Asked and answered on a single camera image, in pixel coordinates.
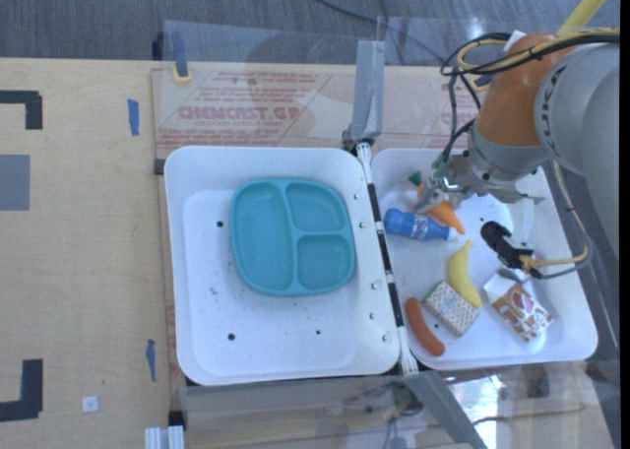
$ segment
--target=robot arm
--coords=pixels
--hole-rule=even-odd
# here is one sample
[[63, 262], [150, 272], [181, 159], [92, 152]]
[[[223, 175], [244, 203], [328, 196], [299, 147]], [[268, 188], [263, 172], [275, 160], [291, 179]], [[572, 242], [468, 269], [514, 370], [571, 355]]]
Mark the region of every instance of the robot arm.
[[[529, 34], [508, 53], [554, 38]], [[618, 258], [619, 59], [616, 43], [581, 44], [497, 73], [468, 149], [449, 156], [427, 188], [448, 193], [455, 207], [474, 194], [515, 203], [523, 197], [516, 182], [555, 160], [585, 177]]]

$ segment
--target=wooden table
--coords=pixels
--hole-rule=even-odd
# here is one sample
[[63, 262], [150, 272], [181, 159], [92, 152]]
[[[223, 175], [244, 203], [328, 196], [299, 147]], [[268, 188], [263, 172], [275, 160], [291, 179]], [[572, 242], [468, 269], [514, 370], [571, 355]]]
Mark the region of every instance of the wooden table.
[[43, 364], [43, 409], [0, 423], [2, 447], [141, 447], [145, 427], [167, 425], [155, 66], [0, 61], [1, 90], [43, 103], [40, 130], [25, 128], [23, 104], [0, 104], [0, 154], [30, 160], [28, 210], [0, 212], [0, 402], [21, 398], [24, 360]]

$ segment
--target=toy carrot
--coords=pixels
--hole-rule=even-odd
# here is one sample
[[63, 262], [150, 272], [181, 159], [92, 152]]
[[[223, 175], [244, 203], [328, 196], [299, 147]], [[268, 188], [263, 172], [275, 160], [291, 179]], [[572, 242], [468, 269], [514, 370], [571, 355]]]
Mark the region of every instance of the toy carrot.
[[[422, 194], [422, 184], [417, 185], [415, 191], [419, 200]], [[428, 210], [428, 214], [431, 215], [433, 218], [437, 218], [438, 220], [440, 220], [444, 225], [451, 226], [458, 233], [466, 233], [462, 222], [460, 222], [460, 219], [457, 218], [455, 211], [448, 203], [448, 201], [440, 201], [438, 205], [433, 206], [430, 210]]]

